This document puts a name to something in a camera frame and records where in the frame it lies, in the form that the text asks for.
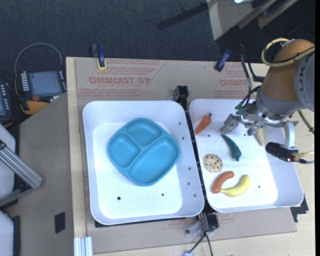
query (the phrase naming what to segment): dark green vegetable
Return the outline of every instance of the dark green vegetable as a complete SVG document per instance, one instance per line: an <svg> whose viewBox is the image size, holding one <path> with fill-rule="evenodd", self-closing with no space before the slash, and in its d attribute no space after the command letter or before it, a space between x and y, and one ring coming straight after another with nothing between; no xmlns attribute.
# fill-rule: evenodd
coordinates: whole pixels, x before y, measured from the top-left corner
<svg viewBox="0 0 320 256"><path fill-rule="evenodd" d="M226 135L222 135L222 138L225 140L225 142L229 146L231 150L232 158L234 158L236 161L239 161L239 158L241 157L241 151L236 145L236 143Z"/></svg>

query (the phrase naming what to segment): robotic arm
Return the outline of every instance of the robotic arm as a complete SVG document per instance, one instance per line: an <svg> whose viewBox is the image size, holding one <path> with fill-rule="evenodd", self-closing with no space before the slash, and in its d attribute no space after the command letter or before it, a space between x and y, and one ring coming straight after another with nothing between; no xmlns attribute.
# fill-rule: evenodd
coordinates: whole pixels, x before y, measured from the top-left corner
<svg viewBox="0 0 320 256"><path fill-rule="evenodd" d="M272 62L267 61L267 50L279 43L283 44L281 50ZM230 114L220 131L224 135L240 123L250 136L265 126L284 128L285 145L270 142L266 150L284 161L293 161L298 153L294 147L296 123L284 119L301 109L315 111L315 45L304 39L279 38L266 45L261 59L270 66L262 85L235 107L236 115ZM250 103L247 99L254 92L255 101Z"/></svg>

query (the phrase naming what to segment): yellow clip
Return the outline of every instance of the yellow clip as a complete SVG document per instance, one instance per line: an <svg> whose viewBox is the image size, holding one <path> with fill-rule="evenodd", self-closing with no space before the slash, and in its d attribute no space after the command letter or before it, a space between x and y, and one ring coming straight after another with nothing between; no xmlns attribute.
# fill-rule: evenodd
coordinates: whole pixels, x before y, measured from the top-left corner
<svg viewBox="0 0 320 256"><path fill-rule="evenodd" d="M98 63L98 69L99 69L100 71L106 71L106 69L107 69L107 61L106 61L106 59L104 59L104 67L101 67L101 66L100 66L99 59L97 59L96 62Z"/></svg>

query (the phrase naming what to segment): yellow banana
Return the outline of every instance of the yellow banana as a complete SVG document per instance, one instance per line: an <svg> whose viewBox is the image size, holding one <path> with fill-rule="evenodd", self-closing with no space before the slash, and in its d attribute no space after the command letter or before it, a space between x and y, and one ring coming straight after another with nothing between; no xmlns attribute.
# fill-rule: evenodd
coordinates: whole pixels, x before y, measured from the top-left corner
<svg viewBox="0 0 320 256"><path fill-rule="evenodd" d="M229 197L237 197L246 192L250 186L251 180L248 174L243 175L240 182L234 186L227 189L221 189L220 192L226 194Z"/></svg>

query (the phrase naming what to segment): blue plate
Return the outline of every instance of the blue plate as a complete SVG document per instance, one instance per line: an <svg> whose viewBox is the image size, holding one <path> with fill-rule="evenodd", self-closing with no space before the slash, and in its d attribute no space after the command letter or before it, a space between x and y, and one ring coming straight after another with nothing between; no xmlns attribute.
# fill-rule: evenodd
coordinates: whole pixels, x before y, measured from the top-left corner
<svg viewBox="0 0 320 256"><path fill-rule="evenodd" d="M113 164L141 186L158 182L180 157L174 138L147 118L137 118L123 126L109 141L107 152Z"/></svg>

